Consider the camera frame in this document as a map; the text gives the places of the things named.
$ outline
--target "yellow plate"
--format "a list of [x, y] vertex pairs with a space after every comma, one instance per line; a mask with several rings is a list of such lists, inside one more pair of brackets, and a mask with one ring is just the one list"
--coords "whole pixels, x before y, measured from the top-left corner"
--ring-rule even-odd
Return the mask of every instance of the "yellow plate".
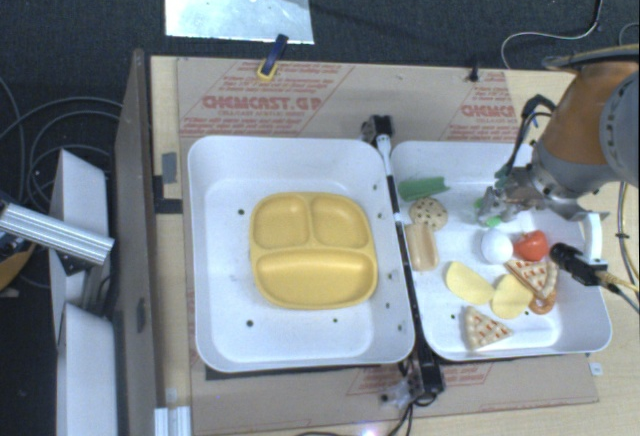
[[268, 196], [251, 214], [249, 238], [258, 290], [278, 306], [344, 308], [368, 299], [378, 284], [369, 222], [344, 196]]

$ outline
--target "pizza slice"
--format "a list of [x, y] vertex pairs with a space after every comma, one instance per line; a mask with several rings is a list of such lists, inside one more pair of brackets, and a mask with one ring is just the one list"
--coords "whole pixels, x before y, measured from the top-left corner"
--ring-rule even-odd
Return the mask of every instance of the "pizza slice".
[[483, 315], [472, 306], [464, 314], [464, 329], [467, 343], [472, 350], [504, 340], [513, 335], [513, 330], [501, 322]]
[[556, 288], [558, 266], [553, 262], [509, 260], [505, 265], [538, 299], [547, 299]]

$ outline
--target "yellow chip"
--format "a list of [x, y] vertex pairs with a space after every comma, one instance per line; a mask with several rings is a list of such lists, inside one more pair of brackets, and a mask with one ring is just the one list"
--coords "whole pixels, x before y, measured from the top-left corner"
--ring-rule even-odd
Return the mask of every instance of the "yellow chip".
[[515, 319], [533, 299], [533, 292], [512, 274], [505, 274], [496, 287], [491, 309], [501, 319]]
[[491, 284], [462, 262], [451, 262], [445, 283], [451, 292], [471, 304], [484, 304], [494, 294]]

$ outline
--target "black floor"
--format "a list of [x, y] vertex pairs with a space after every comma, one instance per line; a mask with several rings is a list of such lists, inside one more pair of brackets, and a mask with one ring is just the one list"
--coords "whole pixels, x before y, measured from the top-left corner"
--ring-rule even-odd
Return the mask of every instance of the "black floor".
[[[287, 59], [502, 67], [500, 45], [512, 33], [580, 34], [591, 22], [595, 0], [310, 0], [316, 44], [290, 46]], [[21, 114], [68, 97], [120, 101], [134, 48], [149, 54], [261, 57], [267, 45], [168, 38], [163, 0], [0, 0], [0, 77]], [[637, 22], [638, 0], [604, 0], [600, 26], [583, 40], [512, 41], [512, 67], [535, 69], [541, 58], [615, 45], [618, 33]], [[637, 42], [637, 27], [623, 37]], [[25, 121], [29, 150], [40, 130], [69, 112], [107, 111], [94, 102], [53, 106]], [[0, 89], [0, 136], [15, 120]], [[91, 145], [109, 151], [115, 125], [100, 115], [77, 115], [52, 126], [33, 157], [57, 146]], [[19, 134], [0, 138], [0, 189], [20, 194]], [[102, 154], [80, 155], [109, 169]], [[39, 182], [53, 175], [52, 157], [39, 163]], [[34, 196], [40, 205], [46, 201]], [[21, 198], [30, 203], [25, 195]], [[26, 278], [47, 282], [37, 257]], [[0, 433], [54, 433], [55, 350], [48, 292], [18, 279], [17, 298], [0, 298]]]

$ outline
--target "white egg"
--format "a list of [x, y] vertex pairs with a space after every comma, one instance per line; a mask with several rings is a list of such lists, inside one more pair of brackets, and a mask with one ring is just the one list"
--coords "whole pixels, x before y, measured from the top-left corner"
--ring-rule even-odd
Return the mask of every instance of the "white egg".
[[500, 230], [491, 228], [482, 236], [480, 251], [490, 264], [503, 264], [513, 256], [513, 244]]

